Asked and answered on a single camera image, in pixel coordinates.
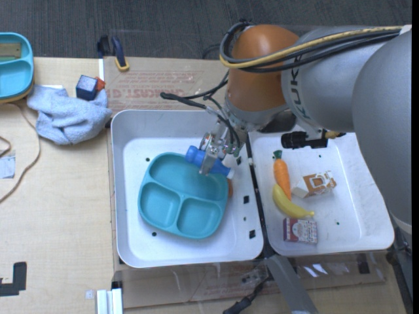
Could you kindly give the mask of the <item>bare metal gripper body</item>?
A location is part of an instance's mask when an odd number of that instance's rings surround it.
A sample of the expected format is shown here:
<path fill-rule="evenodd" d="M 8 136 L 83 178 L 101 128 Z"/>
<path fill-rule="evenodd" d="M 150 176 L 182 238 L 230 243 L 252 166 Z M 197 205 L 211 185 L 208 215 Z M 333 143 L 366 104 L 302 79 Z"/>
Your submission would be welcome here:
<path fill-rule="evenodd" d="M 235 116 L 225 118 L 218 114 L 214 127 L 208 131 L 200 142 L 200 150 L 216 150 L 219 159 L 231 155 L 239 157 L 246 143 L 246 127 L 236 120 Z"/>

